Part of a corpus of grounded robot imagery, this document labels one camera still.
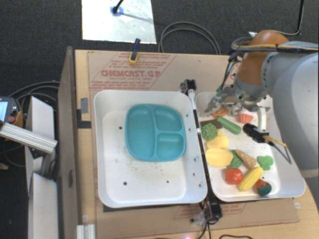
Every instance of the gray metal panel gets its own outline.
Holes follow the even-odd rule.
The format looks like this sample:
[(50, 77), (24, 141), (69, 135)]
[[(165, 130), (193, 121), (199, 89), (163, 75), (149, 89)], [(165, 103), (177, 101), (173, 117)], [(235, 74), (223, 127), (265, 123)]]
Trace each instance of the gray metal panel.
[(67, 48), (58, 92), (60, 238), (76, 238), (80, 223), (77, 175), (77, 123), (73, 51)]

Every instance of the wooden table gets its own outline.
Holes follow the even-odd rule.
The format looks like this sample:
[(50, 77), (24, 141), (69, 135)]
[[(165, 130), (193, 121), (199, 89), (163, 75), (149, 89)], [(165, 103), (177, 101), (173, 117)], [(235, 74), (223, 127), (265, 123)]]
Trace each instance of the wooden table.
[[(76, 96), (77, 96), (77, 109), (81, 109), (81, 99), (83, 97), (89, 98), (89, 60), (88, 54), (90, 51), (77, 50), (75, 51), (75, 75), (76, 75)], [(200, 56), (197, 58), (199, 63), (206, 65), (207, 63), (214, 64), (213, 67), (219, 67), (222, 71), (227, 65), (226, 56)], [(187, 61), (181, 59), (181, 67), (187, 67)], [(197, 80), (199, 86), (206, 86), (209, 81), (217, 81), (220, 79), (212, 79), (211, 75), (207, 75), (204, 79)], [(88, 106), (88, 112), (82, 114), (82, 120), (91, 120), (91, 108)], [(81, 189), (81, 213), (86, 215), (84, 224), (96, 223), (96, 208), (95, 208), (95, 194), (94, 194), (94, 173), (93, 173), (93, 154), (92, 154), (92, 131), (90, 128), (78, 129), (78, 149), (79, 149), (79, 178)], [(234, 229), (222, 229), (213, 230), (212, 238), (217, 239), (223, 234), (231, 234), (236, 236), (248, 235), (254, 239), (282, 239), (282, 238), (307, 238), (317, 239), (319, 238), (319, 216), (314, 199), (308, 189), (305, 193), (295, 198), (295, 203), (300, 206), (297, 209), (298, 217), (300, 221), (298, 223), (278, 224), (270, 226), (258, 226), (258, 227), (246, 227), (246, 228), (234, 228)], [(197, 238), (200, 232), (187, 233), (187, 234), (174, 234), (167, 236), (152, 236), (142, 237), (145, 239), (150, 238)], [(208, 232), (205, 233), (203, 238), (208, 238)]]

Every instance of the red tomato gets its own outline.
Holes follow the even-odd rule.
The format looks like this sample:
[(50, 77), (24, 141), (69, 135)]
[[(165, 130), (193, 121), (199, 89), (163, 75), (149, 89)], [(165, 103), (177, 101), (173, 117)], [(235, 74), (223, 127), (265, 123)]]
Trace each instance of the red tomato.
[(243, 173), (238, 168), (228, 168), (225, 179), (228, 184), (239, 184), (243, 180)]

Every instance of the white tray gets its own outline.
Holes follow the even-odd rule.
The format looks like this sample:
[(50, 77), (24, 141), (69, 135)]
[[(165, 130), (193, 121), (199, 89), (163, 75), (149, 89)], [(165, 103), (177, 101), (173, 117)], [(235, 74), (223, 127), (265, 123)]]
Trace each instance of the white tray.
[[(147, 162), (129, 154), (127, 111), (137, 104), (168, 106), (183, 119), (186, 149), (169, 162)], [(199, 203), (207, 195), (190, 99), (180, 92), (104, 90), (94, 98), (98, 191), (112, 208)]]
[[(215, 93), (200, 93), (196, 97), (196, 106), (199, 114), (199, 120), (212, 120), (215, 119), (213, 116), (206, 117), (204, 111), (207, 105)], [(271, 98), (267, 98), (260, 106), (272, 107)], [(239, 123), (236, 117), (225, 116), (226, 119), (242, 127), (244, 124)], [(254, 114), (254, 118), (251, 124), (258, 125), (257, 114)], [(281, 139), (273, 109), (271, 108), (267, 112), (267, 130), (270, 132), (270, 136), (275, 139)], [(238, 202), (238, 201), (249, 201), (249, 200), (262, 200), (262, 199), (274, 199), (274, 198), (288, 198), (298, 197), (302, 195), (306, 189), (305, 181), (301, 176), (298, 167), (296, 166), (292, 156), (292, 164), (288, 161), (273, 147), (270, 147), (266, 143), (256, 143), (251, 137), (247, 136), (246, 133), (241, 131), (239, 135), (235, 135), (225, 128), (221, 129), (222, 133), (229, 139), (228, 149), (240, 149), (252, 157), (269, 155), (273, 158), (274, 164), (271, 166), (271, 170), (264, 171), (262, 178), (269, 182), (272, 186), (272, 191), (267, 196), (259, 196), (253, 189), (241, 192), (236, 185), (229, 185), (225, 181), (225, 170), (226, 167), (219, 168), (208, 165), (209, 175), (211, 178), (211, 185), (214, 194), (225, 202)], [(204, 146), (206, 147), (206, 140), (203, 139)], [(242, 164), (239, 169), (243, 174), (247, 174), (248, 169)]]

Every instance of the digital multimeter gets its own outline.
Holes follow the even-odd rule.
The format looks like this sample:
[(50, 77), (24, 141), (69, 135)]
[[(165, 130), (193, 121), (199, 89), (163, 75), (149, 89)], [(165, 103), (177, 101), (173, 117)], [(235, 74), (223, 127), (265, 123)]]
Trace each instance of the digital multimeter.
[(0, 97), (0, 120), (23, 127), (22, 111), (14, 98)]

